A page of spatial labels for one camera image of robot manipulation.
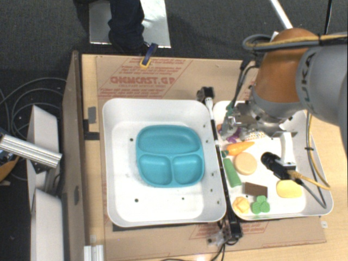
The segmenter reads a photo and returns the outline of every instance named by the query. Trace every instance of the blue plate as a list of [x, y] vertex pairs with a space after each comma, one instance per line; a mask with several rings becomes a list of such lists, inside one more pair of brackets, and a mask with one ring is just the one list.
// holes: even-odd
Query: blue plate
[[136, 163], [141, 178], [155, 187], [187, 187], [204, 175], [201, 140], [188, 127], [143, 128], [136, 138]]

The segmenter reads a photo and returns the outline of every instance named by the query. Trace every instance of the jeans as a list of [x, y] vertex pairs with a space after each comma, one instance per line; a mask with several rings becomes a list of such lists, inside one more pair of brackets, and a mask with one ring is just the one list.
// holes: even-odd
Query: jeans
[[110, 0], [113, 39], [121, 47], [138, 48], [144, 43], [144, 11], [140, 0]]

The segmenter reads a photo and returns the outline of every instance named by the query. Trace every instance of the orange toy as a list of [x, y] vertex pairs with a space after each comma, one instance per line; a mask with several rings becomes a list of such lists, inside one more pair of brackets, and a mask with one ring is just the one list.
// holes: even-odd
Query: orange toy
[[230, 156], [236, 156], [239, 153], [241, 153], [242, 151], [248, 149], [249, 147], [251, 147], [252, 145], [254, 145], [255, 142], [253, 141], [244, 141], [244, 142], [239, 142], [239, 143], [232, 143], [229, 144], [226, 148], [226, 150], [228, 151], [228, 154]]

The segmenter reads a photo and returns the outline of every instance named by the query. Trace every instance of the dark floor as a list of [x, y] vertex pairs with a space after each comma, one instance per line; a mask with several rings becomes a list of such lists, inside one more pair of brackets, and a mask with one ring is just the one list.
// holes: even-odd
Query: dark floor
[[[242, 59], [242, 40], [257, 33], [272, 34], [282, 25], [268, 0], [165, 0], [171, 49], [157, 56]], [[294, 27], [323, 34], [328, 0], [279, 0]], [[0, 89], [7, 97], [33, 79], [51, 78], [24, 86], [6, 103], [9, 111], [31, 102], [60, 105], [61, 97], [45, 90], [21, 96], [28, 90], [49, 88], [60, 92], [73, 50], [115, 54], [110, 46], [88, 43], [88, 7], [72, 0], [0, 0]], [[329, 33], [347, 31], [348, 0], [333, 0]], [[59, 111], [43, 107], [59, 117]], [[0, 127], [7, 129], [5, 103], [0, 99]], [[14, 119], [17, 127], [29, 121], [29, 108]], [[25, 135], [26, 129], [20, 131]], [[13, 174], [26, 178], [24, 163]], [[0, 186], [0, 260], [30, 259], [30, 213], [27, 183], [7, 178]]]

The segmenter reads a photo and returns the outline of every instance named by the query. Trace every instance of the white tray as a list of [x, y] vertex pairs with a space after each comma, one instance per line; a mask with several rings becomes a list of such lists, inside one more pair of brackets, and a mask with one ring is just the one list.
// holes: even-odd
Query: white tray
[[[214, 118], [216, 124], [221, 124], [225, 117], [226, 107], [229, 101], [218, 102], [213, 109]], [[293, 137], [293, 148], [294, 157], [297, 165], [296, 170], [309, 177], [313, 178], [312, 171], [309, 166], [306, 147], [306, 115], [303, 111], [297, 112], [291, 121], [287, 121], [282, 125], [283, 129], [287, 131], [298, 132]], [[235, 212], [237, 216], [244, 220], [267, 220], [267, 219], [280, 219], [280, 218], [294, 218], [299, 216], [313, 216], [313, 215], [326, 215], [333, 208], [333, 200], [330, 191], [322, 190], [322, 195], [326, 202], [326, 209], [317, 203], [317, 201], [307, 192], [305, 189], [302, 190], [302, 196], [299, 198], [281, 198], [276, 192], [276, 183], [279, 179], [273, 175], [273, 172], [268, 170], [261, 163], [261, 156], [265, 152], [271, 152], [278, 156], [281, 156], [281, 142], [279, 138], [269, 138], [264, 137], [258, 140], [253, 140], [255, 144], [249, 147], [245, 152], [251, 153], [257, 160], [256, 172], [249, 176], [239, 175], [242, 181], [242, 186], [237, 186], [234, 188], [229, 187], [229, 195], [231, 197], [231, 204], [238, 197], [247, 197], [250, 203], [255, 202], [256, 198], [254, 196], [246, 196], [243, 193], [244, 183], [249, 182], [253, 184], [263, 185], [268, 188], [268, 202], [270, 203], [271, 210], [269, 213], [260, 213], [255, 215], [249, 210], [247, 214], [241, 214]], [[219, 136], [219, 143], [221, 149], [224, 150], [228, 144], [227, 141], [223, 141]], [[314, 159], [317, 163], [318, 169], [322, 175], [324, 172], [322, 170], [320, 159], [314, 151]], [[313, 193], [320, 198], [318, 189], [313, 184], [304, 182]]]
[[[198, 223], [220, 220], [226, 212], [218, 158], [208, 109], [188, 100], [115, 98], [103, 107], [107, 172], [107, 206], [121, 227]], [[147, 126], [178, 125], [201, 139], [205, 172], [202, 180], [183, 188], [145, 183], [136, 165], [136, 136]]]

